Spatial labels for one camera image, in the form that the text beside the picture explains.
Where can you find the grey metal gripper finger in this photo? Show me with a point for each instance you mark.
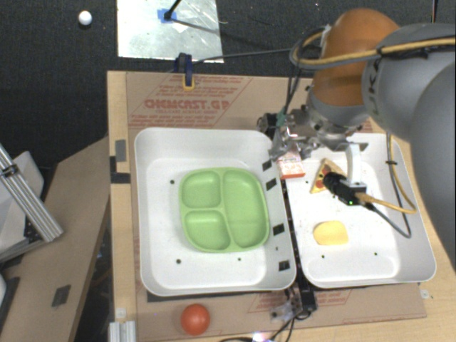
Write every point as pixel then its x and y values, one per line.
pixel 306 150
pixel 276 146

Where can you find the white plastic tray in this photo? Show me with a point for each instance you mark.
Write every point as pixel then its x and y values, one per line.
pixel 370 255
pixel 160 226

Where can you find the orange ball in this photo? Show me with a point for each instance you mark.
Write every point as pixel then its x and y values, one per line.
pixel 195 319

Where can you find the green divided plate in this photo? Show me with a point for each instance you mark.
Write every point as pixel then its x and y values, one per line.
pixel 224 208

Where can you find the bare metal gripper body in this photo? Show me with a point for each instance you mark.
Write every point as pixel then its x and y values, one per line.
pixel 306 128

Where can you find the white ball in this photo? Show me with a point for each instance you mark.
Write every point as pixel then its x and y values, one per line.
pixel 85 17

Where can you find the brown cardboard board red print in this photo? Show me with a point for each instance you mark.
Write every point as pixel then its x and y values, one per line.
pixel 199 102

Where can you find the pizza slice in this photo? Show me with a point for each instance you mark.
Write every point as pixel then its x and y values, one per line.
pixel 320 176

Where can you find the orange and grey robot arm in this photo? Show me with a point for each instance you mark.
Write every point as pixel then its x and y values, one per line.
pixel 402 94

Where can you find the yellow biscuit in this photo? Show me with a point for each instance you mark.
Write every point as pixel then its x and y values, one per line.
pixel 330 233

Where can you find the black cylinder on white bracket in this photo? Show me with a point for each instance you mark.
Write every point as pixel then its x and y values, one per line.
pixel 342 185

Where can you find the pink and red carton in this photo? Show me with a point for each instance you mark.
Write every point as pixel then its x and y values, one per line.
pixel 293 167

